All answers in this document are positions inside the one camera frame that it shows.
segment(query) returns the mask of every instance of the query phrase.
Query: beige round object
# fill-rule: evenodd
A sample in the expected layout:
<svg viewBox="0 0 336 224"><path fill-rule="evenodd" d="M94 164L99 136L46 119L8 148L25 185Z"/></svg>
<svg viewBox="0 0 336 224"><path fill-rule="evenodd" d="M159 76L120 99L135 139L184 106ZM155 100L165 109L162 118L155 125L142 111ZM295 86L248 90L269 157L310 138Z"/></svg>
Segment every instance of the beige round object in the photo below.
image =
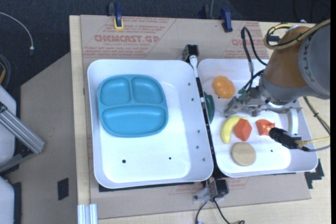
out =
<svg viewBox="0 0 336 224"><path fill-rule="evenodd" d="M247 142L238 142L231 149L233 161L240 166L252 165L256 160L256 151Z"/></svg>

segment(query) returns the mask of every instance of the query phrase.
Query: blue plate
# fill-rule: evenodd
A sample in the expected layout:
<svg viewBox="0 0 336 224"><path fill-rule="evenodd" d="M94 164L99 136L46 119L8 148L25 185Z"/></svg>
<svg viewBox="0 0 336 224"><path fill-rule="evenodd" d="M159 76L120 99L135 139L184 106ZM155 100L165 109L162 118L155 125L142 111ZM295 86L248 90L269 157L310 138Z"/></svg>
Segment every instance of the blue plate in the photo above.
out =
<svg viewBox="0 0 336 224"><path fill-rule="evenodd" d="M103 127L115 136L157 134L168 122L162 87L148 76L121 75L105 79L98 91L98 108Z"/></svg>

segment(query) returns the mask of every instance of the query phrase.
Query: toy banana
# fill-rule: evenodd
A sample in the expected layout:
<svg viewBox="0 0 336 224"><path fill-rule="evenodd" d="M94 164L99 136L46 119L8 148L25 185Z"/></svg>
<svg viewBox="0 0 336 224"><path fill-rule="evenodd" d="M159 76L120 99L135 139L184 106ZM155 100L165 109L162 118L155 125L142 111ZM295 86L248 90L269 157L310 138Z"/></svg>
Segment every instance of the toy banana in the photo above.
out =
<svg viewBox="0 0 336 224"><path fill-rule="evenodd" d="M240 117L237 115L233 115L223 123L222 129L220 131L220 136L225 144L230 143L231 132L240 119L246 120L247 117Z"/></svg>

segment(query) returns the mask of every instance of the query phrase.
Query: wooden table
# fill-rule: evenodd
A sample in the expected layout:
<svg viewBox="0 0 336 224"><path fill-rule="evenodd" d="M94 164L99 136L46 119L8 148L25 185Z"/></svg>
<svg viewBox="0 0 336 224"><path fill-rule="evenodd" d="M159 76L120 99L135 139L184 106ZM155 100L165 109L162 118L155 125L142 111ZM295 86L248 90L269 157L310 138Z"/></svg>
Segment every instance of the wooden table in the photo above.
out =
<svg viewBox="0 0 336 224"><path fill-rule="evenodd" d="M80 16L70 16L70 42L71 42L71 68L73 87L73 107L75 123L76 145L76 170L77 170L77 194L79 205L89 205L90 182L87 152L86 112L83 95L83 63L81 47L81 23ZM199 25L200 20L181 20L181 25L186 24L190 29L193 24ZM207 24L220 25L217 20L204 21ZM262 23L262 33L276 23ZM330 123L330 100L312 99L314 107L320 115ZM319 122L312 116L306 104L301 102L305 110L308 127L313 138L324 137L326 133ZM244 219L246 223L331 223L331 185L330 185L330 149L318 152L321 160L324 177L313 182L310 190L311 199L277 202L261 205L247 205L239 207L223 208L224 216L232 223ZM122 217L101 219L99 223L181 223L192 224L195 221L196 211L169 212L165 214L153 214L145 216ZM204 209L199 220L204 223L223 223L217 209Z"/></svg>

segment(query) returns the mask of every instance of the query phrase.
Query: green object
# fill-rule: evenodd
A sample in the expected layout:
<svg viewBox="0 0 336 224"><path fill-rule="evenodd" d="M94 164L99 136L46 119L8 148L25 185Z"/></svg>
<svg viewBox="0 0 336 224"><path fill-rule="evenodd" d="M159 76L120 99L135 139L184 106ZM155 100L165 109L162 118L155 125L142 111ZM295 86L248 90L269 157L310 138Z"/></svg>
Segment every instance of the green object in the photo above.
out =
<svg viewBox="0 0 336 224"><path fill-rule="evenodd" d="M209 121L211 123L215 115L214 99L212 98L212 95L206 94L206 92L204 92L204 98L205 98L205 105L206 105L206 109L208 112Z"/></svg>

